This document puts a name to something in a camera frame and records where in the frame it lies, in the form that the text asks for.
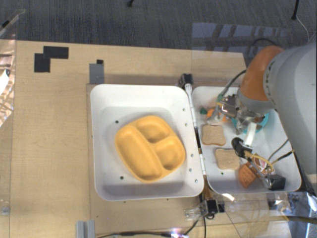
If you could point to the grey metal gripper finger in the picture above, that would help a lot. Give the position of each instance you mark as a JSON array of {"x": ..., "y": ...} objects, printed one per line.
[
  {"x": 241, "y": 127},
  {"x": 214, "y": 117}
]

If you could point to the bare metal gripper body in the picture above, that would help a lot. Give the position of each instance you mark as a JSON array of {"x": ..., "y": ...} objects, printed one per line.
[{"x": 229, "y": 106}]

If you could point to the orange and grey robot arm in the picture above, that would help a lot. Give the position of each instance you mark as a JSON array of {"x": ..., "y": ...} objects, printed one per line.
[{"x": 292, "y": 88}]

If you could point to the orange carrot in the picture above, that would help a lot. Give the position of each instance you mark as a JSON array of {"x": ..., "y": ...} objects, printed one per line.
[{"x": 211, "y": 113}]

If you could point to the brown bread slice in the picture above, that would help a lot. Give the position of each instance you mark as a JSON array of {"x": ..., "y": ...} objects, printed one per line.
[
  {"x": 213, "y": 135},
  {"x": 226, "y": 159}
]

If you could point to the teal bowl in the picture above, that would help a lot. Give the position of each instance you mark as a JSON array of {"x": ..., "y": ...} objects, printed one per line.
[{"x": 264, "y": 123}]

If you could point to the red and brown toy meat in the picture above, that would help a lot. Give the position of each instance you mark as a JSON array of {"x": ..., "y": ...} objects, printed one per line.
[{"x": 258, "y": 163}]

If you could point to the white plastic tray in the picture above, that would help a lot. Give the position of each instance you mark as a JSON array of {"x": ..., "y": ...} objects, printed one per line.
[
  {"x": 280, "y": 137},
  {"x": 138, "y": 100}
]

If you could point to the orange waffle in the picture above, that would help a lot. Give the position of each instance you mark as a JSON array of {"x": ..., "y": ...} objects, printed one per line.
[{"x": 246, "y": 176}]

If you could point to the orange divided plate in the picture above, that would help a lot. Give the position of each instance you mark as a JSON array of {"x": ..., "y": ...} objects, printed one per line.
[{"x": 138, "y": 152}]

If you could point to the black cylinder on white bracket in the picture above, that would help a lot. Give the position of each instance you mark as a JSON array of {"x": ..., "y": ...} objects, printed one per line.
[{"x": 239, "y": 145}]

